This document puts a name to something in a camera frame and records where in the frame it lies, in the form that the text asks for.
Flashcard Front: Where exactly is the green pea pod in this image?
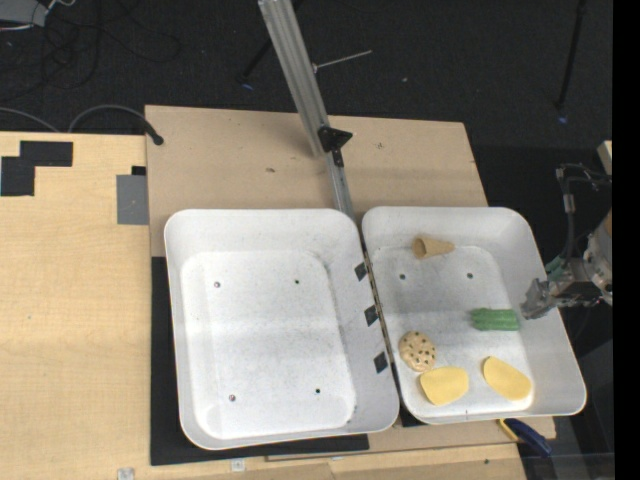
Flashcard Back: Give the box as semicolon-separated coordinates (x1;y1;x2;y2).
469;307;521;333

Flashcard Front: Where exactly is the tan ice cream cone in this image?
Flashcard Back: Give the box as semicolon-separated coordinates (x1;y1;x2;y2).
411;235;457;261

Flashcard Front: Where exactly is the brown cardboard board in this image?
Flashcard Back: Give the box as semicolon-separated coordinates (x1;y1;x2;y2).
144;104;558;464

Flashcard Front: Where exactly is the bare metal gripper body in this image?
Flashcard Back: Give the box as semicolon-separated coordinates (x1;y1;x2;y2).
548;261;614;310

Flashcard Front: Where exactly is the yellow potato crisp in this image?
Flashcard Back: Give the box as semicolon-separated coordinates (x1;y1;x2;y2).
418;365;471;408
481;355;534;403

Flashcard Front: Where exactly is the chocolate chip biscuit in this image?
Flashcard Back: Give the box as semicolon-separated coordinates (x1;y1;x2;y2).
397;330;438;374

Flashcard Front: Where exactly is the white plastic tray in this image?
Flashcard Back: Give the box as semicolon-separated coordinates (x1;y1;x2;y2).
163;207;401;452
360;205;588;426

